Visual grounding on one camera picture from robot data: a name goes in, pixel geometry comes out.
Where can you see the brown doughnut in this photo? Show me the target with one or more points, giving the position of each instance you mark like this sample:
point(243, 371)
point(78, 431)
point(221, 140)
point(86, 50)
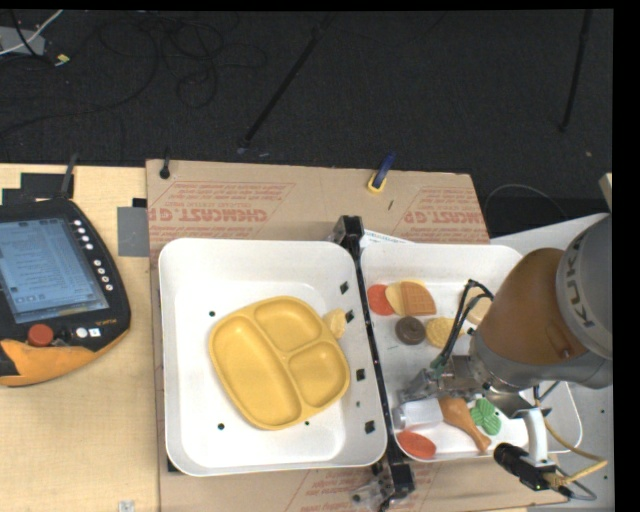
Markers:
point(410, 331)

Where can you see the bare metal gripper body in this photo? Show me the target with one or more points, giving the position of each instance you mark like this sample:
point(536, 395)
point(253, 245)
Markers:
point(462, 377)

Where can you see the green leaf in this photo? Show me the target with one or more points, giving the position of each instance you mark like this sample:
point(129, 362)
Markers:
point(486, 416)

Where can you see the white plastic tray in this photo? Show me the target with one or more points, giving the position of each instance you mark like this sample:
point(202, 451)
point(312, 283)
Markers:
point(450, 262)
point(200, 270)

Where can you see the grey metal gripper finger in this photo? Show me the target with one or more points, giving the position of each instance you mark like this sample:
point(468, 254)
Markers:
point(425, 378)
point(412, 394)

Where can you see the clear plastic bottle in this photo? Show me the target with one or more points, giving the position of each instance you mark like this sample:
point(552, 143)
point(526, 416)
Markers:
point(420, 412)

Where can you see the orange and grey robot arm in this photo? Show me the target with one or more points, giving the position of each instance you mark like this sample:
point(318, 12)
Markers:
point(530, 310)

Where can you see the red oval slice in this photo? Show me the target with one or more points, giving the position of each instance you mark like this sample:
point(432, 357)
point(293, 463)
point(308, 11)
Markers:
point(416, 445)

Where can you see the red tomato slice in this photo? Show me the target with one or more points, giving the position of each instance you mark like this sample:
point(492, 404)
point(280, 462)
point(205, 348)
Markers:
point(378, 300)

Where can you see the brown cardboard board red print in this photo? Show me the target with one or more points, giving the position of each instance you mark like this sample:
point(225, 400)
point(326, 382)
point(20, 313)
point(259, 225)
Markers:
point(300, 200)

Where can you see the thin black rod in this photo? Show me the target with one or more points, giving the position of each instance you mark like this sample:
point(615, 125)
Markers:
point(372, 345)

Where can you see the black cylinder on white bracket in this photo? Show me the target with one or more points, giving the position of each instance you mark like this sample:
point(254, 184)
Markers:
point(522, 465)

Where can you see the orange waffle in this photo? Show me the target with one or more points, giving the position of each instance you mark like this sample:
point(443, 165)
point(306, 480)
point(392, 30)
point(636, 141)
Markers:
point(417, 299)

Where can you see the pale yellow cheese slice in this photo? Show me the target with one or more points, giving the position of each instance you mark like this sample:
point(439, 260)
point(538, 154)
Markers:
point(392, 299)

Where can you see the yellow round biscuit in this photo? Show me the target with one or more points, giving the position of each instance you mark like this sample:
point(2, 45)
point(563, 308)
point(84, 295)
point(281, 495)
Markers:
point(441, 332)

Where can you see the yellow divided plate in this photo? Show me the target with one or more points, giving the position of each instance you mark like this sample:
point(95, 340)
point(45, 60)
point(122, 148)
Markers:
point(275, 360)

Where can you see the brown chicken drumstick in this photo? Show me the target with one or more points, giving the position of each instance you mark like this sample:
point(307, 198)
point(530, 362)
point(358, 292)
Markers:
point(462, 415)

